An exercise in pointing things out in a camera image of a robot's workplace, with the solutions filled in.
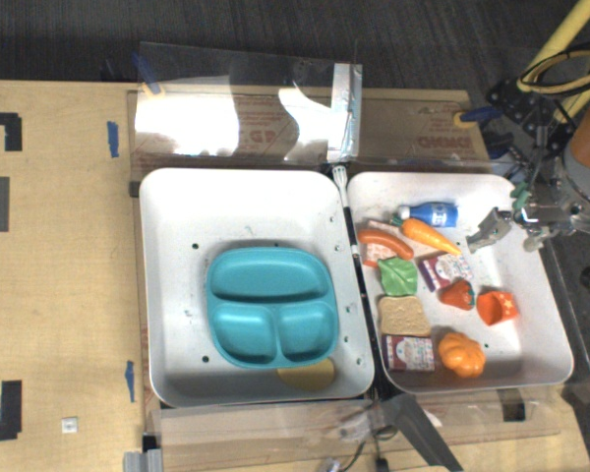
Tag orange sausage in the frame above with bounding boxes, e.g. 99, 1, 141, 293
356, 228, 416, 263

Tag orange pumpkin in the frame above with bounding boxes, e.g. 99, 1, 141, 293
437, 331, 488, 380

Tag orange carrot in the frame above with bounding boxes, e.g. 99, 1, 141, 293
390, 215, 464, 258

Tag blue bottle white cap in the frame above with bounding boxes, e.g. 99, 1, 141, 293
396, 201, 460, 229

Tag yellow round biscuit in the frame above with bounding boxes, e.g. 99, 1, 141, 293
275, 357, 337, 392

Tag blue divided plate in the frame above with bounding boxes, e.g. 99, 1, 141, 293
205, 246, 341, 371

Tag purple and white carton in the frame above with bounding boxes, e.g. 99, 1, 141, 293
417, 252, 475, 293
380, 333, 437, 374

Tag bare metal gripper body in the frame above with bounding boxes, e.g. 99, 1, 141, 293
512, 195, 590, 239

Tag white plastic tray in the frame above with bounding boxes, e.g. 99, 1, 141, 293
346, 170, 575, 396
138, 166, 377, 409

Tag tan bread slice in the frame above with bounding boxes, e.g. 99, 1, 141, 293
377, 294, 433, 339

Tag white and red pizza slice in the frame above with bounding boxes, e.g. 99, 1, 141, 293
360, 218, 405, 270

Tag red bell pepper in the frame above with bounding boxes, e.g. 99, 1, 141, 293
439, 278, 477, 312

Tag thin black and white rod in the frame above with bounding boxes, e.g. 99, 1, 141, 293
331, 164, 384, 398

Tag green lettuce leaf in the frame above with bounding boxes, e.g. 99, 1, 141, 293
376, 256, 420, 298

